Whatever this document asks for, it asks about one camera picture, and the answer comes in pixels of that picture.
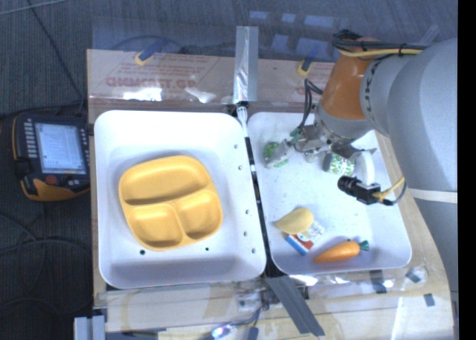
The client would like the green and white packet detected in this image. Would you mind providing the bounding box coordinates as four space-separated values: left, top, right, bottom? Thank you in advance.
263 141 290 169

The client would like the yellow divided plate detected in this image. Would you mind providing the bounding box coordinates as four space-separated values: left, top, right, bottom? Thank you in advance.
118 154 225 252

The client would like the white red blue carton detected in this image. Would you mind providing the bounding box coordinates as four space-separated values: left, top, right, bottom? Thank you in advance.
284 220 326 257

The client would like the green and white can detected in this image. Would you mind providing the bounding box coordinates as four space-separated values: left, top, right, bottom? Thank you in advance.
322 152 356 178

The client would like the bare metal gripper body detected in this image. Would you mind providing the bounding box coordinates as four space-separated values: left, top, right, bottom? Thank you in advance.
296 124 364 158

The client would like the brown cardboard board, red print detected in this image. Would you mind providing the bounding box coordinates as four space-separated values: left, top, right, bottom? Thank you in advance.
86 48 455 333

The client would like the orange carrot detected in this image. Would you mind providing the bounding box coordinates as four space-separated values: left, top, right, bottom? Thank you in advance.
312 239 370 264

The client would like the black cylinder on white bracket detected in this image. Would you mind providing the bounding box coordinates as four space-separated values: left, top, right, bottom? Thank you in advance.
337 147 382 206

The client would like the white plastic tray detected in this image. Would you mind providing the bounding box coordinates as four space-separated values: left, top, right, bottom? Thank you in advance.
93 109 268 290
246 111 414 277

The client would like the yellow crescent toy food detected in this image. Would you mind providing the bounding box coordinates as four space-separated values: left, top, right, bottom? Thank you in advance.
274 207 315 236

